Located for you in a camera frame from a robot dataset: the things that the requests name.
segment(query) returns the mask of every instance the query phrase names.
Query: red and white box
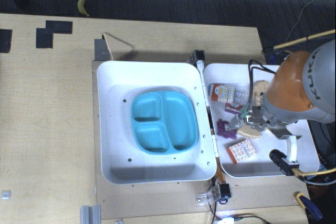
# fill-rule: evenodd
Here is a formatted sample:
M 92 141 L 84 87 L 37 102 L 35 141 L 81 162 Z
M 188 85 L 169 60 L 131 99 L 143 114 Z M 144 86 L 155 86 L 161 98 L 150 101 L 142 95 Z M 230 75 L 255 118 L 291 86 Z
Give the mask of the red and white box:
M 234 164 L 258 154 L 250 139 L 228 147 L 227 152 Z

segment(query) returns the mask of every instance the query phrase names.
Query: teal object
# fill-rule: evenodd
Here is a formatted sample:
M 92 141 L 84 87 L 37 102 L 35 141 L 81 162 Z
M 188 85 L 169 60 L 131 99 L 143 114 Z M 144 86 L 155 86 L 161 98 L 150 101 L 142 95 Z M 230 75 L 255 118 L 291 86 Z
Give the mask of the teal object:
M 147 153 L 179 153 L 198 141 L 193 105 L 180 92 L 154 91 L 139 95 L 132 103 L 131 120 L 135 141 Z

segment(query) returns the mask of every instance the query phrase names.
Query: gray cylinder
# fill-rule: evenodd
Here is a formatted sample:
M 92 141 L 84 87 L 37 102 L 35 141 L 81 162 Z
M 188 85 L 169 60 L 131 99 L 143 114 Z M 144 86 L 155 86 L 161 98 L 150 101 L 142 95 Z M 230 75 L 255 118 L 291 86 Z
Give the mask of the gray cylinder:
M 302 73 L 304 90 L 320 110 L 335 115 L 335 40 L 317 48 Z

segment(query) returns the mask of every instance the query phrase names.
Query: metal bracket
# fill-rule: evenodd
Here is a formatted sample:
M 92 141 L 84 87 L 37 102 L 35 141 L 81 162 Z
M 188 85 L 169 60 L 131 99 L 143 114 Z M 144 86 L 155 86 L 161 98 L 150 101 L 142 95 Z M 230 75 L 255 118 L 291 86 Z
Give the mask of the metal bracket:
M 100 205 L 82 206 L 80 208 L 81 224 L 101 224 Z

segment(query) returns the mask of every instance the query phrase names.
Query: white cable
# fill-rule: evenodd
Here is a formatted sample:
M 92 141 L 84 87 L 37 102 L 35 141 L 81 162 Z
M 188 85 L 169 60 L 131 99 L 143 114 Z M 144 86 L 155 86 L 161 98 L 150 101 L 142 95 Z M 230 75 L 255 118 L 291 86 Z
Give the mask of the white cable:
M 294 24 L 294 26 L 292 27 L 291 31 L 289 32 L 289 34 L 288 34 L 288 36 L 287 36 L 286 42 L 288 42 L 288 39 L 289 39 L 290 35 L 292 34 L 292 32 L 293 32 L 293 30 L 295 29 L 295 27 L 298 25 L 298 23 L 299 23 L 299 21 L 300 21 L 300 19 L 301 19 L 301 17 L 302 17 L 302 13 L 303 13 L 304 9 L 305 9 L 306 7 L 308 7 L 308 6 L 309 6 L 311 3 L 313 3 L 314 1 L 315 1 L 315 0 L 311 0 L 310 2 L 306 3 L 305 6 L 302 8 L 301 13 L 300 13 L 300 16 L 299 16 L 297 22 Z

